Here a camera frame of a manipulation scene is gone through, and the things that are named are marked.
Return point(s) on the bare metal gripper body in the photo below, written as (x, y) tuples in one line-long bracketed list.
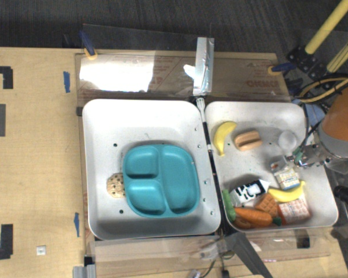
[(312, 154)]

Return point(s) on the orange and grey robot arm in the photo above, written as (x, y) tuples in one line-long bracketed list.
[(338, 117)]

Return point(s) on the white yellow blue small carton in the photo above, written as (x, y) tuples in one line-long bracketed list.
[(287, 178)]

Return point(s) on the yellow banana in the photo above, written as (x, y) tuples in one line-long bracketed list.
[(220, 135), (285, 195)]

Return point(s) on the white plastic tray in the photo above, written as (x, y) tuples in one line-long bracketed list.
[(258, 166), (150, 120)]

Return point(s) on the red and white packet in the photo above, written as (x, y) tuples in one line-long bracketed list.
[(294, 211)]

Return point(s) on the tan hot dog bun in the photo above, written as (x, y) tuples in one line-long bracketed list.
[(248, 140)]

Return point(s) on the brown waffle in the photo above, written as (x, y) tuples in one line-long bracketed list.
[(267, 205)]

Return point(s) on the black and white carton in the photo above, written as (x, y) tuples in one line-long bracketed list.
[(246, 190)]

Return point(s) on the orange carrot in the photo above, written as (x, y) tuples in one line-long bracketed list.
[(253, 215)]

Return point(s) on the green pea pod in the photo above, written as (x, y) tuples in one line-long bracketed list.
[(228, 204)]

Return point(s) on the orange brown pretzel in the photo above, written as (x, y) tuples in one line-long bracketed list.
[(241, 224)]

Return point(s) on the teal divided plate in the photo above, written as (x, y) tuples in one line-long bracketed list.
[(177, 178)]

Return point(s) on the tan chocolate chip biscuit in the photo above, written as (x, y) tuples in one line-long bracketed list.
[(115, 186)]

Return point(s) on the small white square block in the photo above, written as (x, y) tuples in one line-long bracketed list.
[(41, 250)]

